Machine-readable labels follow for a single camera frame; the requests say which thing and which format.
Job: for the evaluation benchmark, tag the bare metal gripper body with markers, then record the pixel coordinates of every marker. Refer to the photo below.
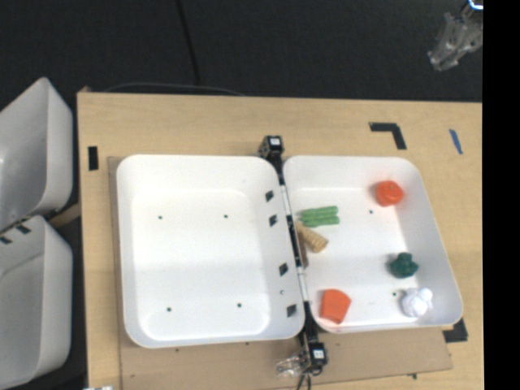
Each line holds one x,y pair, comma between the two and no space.
463,27

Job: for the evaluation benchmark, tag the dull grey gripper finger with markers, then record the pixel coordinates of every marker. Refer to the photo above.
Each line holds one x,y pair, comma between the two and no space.
440,57
463,53

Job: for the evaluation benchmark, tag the orange toy tomato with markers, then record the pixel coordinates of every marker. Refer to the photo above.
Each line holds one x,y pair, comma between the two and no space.
388,193

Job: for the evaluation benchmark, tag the green toy bean pods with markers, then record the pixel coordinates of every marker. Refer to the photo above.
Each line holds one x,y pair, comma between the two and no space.
321,216

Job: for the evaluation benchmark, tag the dark green toy broccoli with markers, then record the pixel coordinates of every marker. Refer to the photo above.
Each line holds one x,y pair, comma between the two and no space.
403,265

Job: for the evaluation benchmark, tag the white plastic tray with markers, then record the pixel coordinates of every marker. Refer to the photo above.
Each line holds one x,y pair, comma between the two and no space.
365,258
203,250

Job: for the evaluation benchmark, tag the thin black and white rod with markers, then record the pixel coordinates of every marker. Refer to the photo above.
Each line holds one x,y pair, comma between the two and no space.
289,217

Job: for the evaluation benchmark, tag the beige ribbed toy cone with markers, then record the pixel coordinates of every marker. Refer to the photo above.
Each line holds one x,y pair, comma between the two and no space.
313,239

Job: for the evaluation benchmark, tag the white toy garlic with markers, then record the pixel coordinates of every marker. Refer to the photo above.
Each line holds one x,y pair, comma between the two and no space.
415,303

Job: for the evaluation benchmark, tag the orange toy wedge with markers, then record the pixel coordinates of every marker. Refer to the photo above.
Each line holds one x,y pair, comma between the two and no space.
334,305

